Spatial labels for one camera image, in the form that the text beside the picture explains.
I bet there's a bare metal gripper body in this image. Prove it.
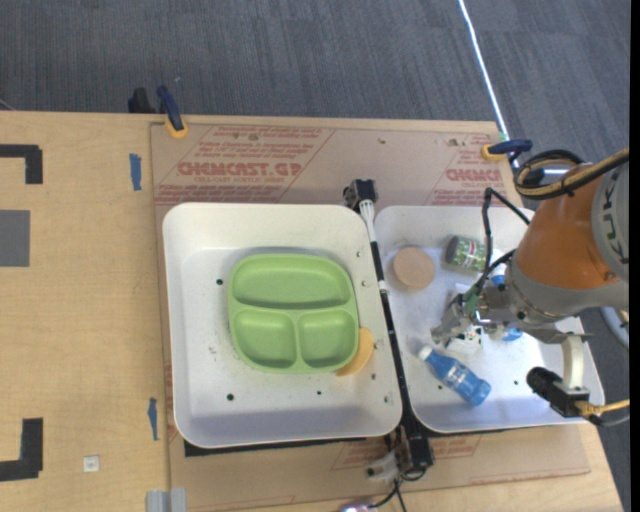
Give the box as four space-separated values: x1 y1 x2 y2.
451 280 527 335

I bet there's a white and black carton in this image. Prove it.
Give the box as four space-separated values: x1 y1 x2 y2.
445 324 485 357

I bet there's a blue plastic bottle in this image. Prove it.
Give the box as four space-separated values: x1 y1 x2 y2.
417 344 493 408

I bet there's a green can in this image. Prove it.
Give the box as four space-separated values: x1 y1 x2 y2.
444 234 490 274

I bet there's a thin black and white rod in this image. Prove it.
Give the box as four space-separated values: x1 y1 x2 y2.
359 198 420 437

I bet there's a tan round biscuit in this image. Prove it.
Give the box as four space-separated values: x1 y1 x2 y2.
390 245 437 292

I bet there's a white plastic tray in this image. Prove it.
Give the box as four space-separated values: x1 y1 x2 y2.
161 201 404 449
373 204 607 434

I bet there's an orange round biscuit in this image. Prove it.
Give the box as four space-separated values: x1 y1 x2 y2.
335 326 376 378

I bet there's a green divided plate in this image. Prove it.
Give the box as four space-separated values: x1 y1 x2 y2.
227 252 362 375

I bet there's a brown cardboard board red print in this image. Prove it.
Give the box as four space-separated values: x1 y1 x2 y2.
149 119 592 503

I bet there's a black cylinder on white bracket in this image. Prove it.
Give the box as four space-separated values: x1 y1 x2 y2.
526 333 592 419

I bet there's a black block with thin wires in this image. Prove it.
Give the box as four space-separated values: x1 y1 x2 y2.
398 428 435 472
343 178 379 209

